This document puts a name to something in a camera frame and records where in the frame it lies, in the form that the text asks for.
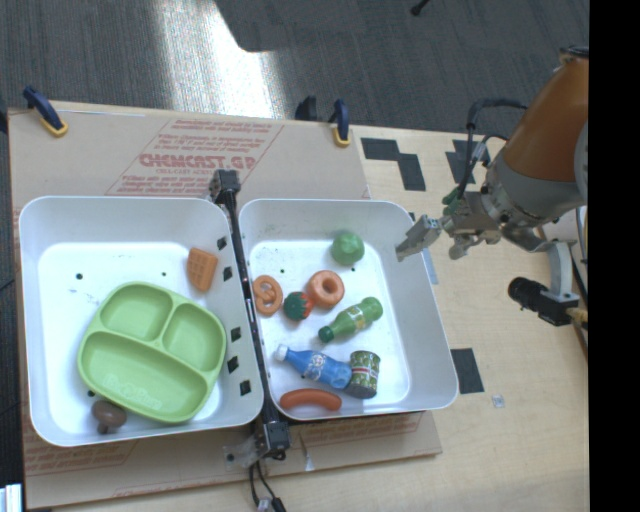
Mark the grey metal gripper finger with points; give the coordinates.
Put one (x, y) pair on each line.
(460, 247)
(417, 237)

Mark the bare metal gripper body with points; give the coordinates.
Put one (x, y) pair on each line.
(475, 217)

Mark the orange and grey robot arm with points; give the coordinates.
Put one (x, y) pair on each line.
(545, 135)

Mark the green toy apple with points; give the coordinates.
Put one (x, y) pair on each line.
(347, 248)

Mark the green toy bottle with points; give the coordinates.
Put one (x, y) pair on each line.
(352, 317)

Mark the white plastic tray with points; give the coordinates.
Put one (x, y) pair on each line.
(425, 350)
(60, 225)

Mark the orange toy doughnut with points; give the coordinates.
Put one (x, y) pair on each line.
(315, 292)

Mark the red and green toy strawberry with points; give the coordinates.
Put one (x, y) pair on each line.
(296, 306)

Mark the green toy can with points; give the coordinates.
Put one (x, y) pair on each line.
(364, 375)

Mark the blue toy bottle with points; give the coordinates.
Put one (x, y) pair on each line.
(320, 367)

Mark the orange toy pretzel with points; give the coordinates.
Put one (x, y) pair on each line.
(260, 300)

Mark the thin black and white rod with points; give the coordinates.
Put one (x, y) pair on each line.
(245, 280)

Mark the orange toy sausage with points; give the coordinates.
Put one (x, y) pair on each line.
(310, 400)

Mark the orange toy waffle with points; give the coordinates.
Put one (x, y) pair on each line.
(202, 270)

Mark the green divided plate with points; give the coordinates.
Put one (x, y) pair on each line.
(145, 355)

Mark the brown cardboard board, red print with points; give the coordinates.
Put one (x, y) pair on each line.
(125, 150)

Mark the brown toy mushroom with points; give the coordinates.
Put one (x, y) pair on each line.
(107, 414)

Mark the black cylinder on white bracket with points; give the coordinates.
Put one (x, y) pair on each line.
(542, 297)

